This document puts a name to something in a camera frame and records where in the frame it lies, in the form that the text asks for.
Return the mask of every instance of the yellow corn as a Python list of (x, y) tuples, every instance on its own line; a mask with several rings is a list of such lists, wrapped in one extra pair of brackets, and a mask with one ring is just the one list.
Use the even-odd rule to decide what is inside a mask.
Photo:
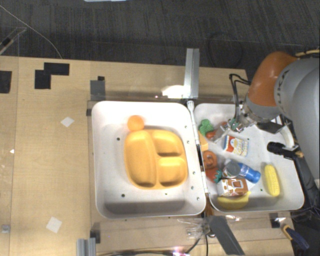
[(271, 196), (277, 197), (280, 194), (280, 186), (276, 173), (276, 169), (271, 165), (267, 164), (264, 167), (265, 182), (268, 187), (268, 192)]

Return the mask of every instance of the white tape square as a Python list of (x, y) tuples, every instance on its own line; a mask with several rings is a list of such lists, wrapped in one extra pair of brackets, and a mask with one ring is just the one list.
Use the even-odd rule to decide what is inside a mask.
[(46, 225), (46, 228), (54, 233), (58, 233), (60, 227), (61, 227), (62, 221), (58, 220), (55, 217), (51, 217), (48, 224)]
[(61, 124), (63, 124), (65, 127), (69, 127), (75, 120), (73, 120), (71, 117), (66, 117), (61, 121)]

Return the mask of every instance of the gray carpet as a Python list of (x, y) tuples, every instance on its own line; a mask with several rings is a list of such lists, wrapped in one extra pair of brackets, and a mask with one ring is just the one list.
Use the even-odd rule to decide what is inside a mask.
[[(203, 67), (237, 67), (252, 77), (270, 52), (319, 46), (320, 2), (314, 0), (0, 0), (48, 37), (64, 59), (184, 65), (200, 48)], [(23, 24), (0, 10), (0, 39)], [(28, 29), (6, 55), (58, 58)]]

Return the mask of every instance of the metal bracket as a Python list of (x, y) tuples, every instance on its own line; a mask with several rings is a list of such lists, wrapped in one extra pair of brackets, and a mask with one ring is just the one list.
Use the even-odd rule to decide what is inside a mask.
[(284, 128), (283, 125), (280, 125), (278, 123), (271, 122), (271, 121), (257, 123), (256, 126), (260, 130), (263, 130), (263, 131), (271, 133), (271, 134), (277, 134)]
[(91, 95), (91, 98), (90, 98), (91, 101), (105, 101), (106, 100), (106, 81), (91, 80), (90, 95)]
[(76, 256), (96, 256), (96, 239), (78, 239), (76, 241)]
[(208, 216), (206, 221), (227, 255), (245, 255), (224, 216)]
[(204, 193), (207, 194), (209, 193), (209, 191), (208, 191), (208, 185), (207, 185), (207, 176), (204, 171), (201, 172), (201, 177), (202, 177)]
[(184, 99), (196, 99), (199, 95), (199, 49), (188, 48), (186, 50), (185, 73), (184, 73)]

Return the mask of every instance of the orange toy food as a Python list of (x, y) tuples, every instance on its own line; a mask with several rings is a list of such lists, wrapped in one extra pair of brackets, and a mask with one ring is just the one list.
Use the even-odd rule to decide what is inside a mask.
[(217, 167), (217, 156), (215, 153), (212, 151), (206, 150), (203, 152), (203, 164), (204, 164), (204, 169), (213, 169)]
[(143, 119), (138, 115), (132, 115), (127, 122), (128, 129), (131, 132), (143, 130), (145, 123)]

